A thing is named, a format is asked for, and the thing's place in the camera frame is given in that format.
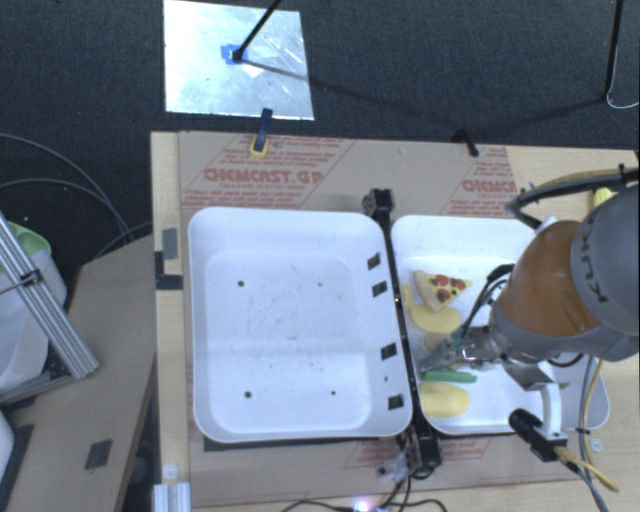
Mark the white plastic tray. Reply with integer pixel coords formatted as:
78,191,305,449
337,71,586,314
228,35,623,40
187,205,415,445
389,214,611,437

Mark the green toy bean pod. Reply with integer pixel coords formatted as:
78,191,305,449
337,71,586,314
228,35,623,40
421,368,478,385

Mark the thin black rod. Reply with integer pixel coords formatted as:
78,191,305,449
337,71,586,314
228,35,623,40
377,208,432,451

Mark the brown cardboard board, red print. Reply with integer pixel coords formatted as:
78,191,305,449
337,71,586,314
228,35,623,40
177,130,640,497

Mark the toy pizza slice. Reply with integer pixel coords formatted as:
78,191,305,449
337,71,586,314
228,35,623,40
412,269,474,314

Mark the yellow round toy biscuit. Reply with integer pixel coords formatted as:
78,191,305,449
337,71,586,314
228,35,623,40
409,304,463,334

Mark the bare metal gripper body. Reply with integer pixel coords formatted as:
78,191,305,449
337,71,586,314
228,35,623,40
458,324,507,365

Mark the black cylinder on white bracket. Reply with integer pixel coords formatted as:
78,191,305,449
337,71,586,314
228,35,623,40
508,380,570,463

